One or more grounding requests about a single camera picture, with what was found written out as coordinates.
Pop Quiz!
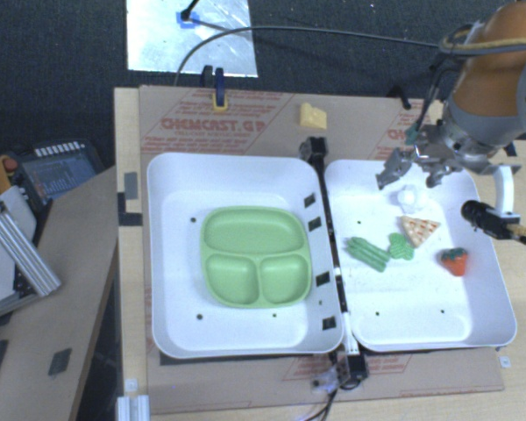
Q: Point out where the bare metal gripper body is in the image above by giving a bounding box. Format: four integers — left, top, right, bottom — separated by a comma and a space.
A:
413, 123, 492, 175

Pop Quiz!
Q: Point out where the white garlic bulb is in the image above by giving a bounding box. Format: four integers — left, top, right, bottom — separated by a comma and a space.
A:
396, 183, 428, 213

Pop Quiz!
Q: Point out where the pizza slice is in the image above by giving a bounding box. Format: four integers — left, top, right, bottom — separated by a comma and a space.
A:
398, 214, 442, 249

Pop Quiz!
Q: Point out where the green broccoli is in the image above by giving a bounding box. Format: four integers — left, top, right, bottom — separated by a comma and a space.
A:
387, 232, 415, 260

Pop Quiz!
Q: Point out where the red strawberry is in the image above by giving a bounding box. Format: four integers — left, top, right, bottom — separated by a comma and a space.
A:
439, 246, 470, 277

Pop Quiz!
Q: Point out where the green asparagus bundle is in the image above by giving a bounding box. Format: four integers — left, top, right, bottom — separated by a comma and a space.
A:
345, 235, 392, 274

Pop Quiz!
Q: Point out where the thin black and white rod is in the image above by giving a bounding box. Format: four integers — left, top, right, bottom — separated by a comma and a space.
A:
311, 155, 356, 359

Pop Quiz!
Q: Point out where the yellow cheese wedge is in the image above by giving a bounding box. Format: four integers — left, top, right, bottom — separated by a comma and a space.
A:
299, 102, 328, 130

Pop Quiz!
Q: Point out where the white plastic tray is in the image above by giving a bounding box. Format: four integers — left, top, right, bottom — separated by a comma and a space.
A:
323, 158, 518, 353
146, 151, 345, 360

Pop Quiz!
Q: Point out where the brown cardboard board red print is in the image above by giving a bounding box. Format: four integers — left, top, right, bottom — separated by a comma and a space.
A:
137, 84, 506, 416

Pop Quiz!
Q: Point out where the green divided plate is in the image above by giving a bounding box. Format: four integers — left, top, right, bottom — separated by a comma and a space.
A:
199, 205, 313, 310

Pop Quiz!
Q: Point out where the black cylinder on white bracket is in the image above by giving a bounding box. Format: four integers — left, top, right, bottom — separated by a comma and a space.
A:
460, 163, 522, 240

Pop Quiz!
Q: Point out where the black block with thin wires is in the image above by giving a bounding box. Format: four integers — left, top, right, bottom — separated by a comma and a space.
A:
310, 352, 371, 395
298, 135, 328, 162

